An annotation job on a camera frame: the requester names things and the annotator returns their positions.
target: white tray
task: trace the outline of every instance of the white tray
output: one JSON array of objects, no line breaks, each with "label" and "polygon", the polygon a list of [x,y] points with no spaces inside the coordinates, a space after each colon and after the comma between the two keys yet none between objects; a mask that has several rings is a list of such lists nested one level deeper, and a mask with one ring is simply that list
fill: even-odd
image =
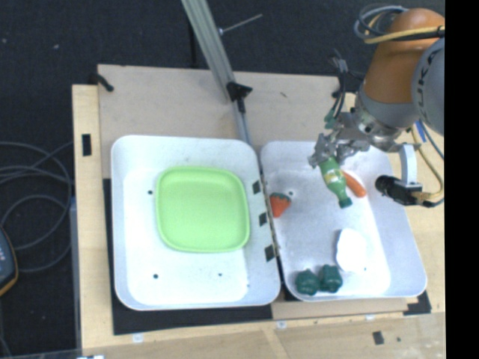
[{"label": "white tray", "polygon": [[[348,190],[353,205],[341,209],[327,189],[320,170],[308,164],[314,142],[276,141],[261,151],[266,193],[290,195],[290,207],[273,224],[287,288],[303,301],[353,298],[413,297],[426,287],[426,274],[403,206],[383,197],[374,183],[392,175],[388,157],[371,148],[346,160],[342,168],[357,176],[367,197]],[[337,265],[340,230],[352,228],[367,242],[367,261],[360,274],[341,272],[343,286],[334,294],[303,295],[294,283],[299,272],[317,273],[323,265]]]},{"label": "white tray", "polygon": [[[250,238],[236,251],[198,254],[169,248],[156,229],[156,178],[175,166],[223,168],[245,186]],[[255,152],[238,140],[128,135],[112,147],[115,289],[135,310],[268,304],[281,288]]]}]

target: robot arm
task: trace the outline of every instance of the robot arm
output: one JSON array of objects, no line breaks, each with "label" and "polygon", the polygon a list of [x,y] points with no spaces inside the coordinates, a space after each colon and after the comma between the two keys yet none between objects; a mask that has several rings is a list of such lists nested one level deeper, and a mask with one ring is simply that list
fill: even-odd
[{"label": "robot arm", "polygon": [[[394,20],[387,32],[364,21],[365,16],[375,15],[371,21],[377,23],[390,13]],[[327,178],[332,171],[336,172],[336,181],[341,181],[339,166],[346,158],[373,146],[385,153],[399,153],[402,162],[401,179],[380,177],[376,188],[403,205],[424,202],[417,195],[422,186],[415,180],[414,152],[420,144],[398,144],[395,140],[418,120],[444,135],[444,24],[441,15],[422,8],[376,7],[360,16],[356,33],[365,42],[379,45],[356,94],[354,108],[327,116],[326,128],[331,132],[319,135],[314,154],[309,157],[311,166],[320,167],[328,187],[332,188]],[[365,27],[366,34],[359,32],[359,26]],[[351,204],[338,195],[336,188],[333,192],[341,207]]]}]

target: green plate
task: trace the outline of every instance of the green plate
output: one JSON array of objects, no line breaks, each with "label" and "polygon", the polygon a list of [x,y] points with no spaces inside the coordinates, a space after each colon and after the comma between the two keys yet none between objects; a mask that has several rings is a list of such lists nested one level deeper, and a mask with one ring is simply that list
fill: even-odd
[{"label": "green plate", "polygon": [[241,180],[217,168],[169,168],[156,183],[156,220],[173,249],[218,253],[249,238],[249,211]]}]

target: black device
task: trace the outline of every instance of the black device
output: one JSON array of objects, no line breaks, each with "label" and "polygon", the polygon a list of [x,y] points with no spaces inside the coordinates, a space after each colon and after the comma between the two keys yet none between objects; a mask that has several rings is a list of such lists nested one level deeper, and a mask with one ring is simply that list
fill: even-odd
[{"label": "black device", "polygon": [[0,296],[4,295],[18,279],[15,251],[0,225]]}]

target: orange toy carrot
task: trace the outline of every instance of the orange toy carrot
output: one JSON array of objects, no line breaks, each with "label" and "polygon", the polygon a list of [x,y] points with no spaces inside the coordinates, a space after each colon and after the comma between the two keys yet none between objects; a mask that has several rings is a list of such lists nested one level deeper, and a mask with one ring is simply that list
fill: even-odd
[{"label": "orange toy carrot", "polygon": [[345,171],[343,171],[344,178],[346,178],[346,185],[350,188],[354,195],[358,198],[363,198],[367,192],[363,185],[361,185],[356,178],[349,175]]},{"label": "orange toy carrot", "polygon": [[269,196],[269,202],[271,203],[272,216],[274,218],[281,217],[281,214],[290,207],[291,199],[281,193],[272,193]]}]

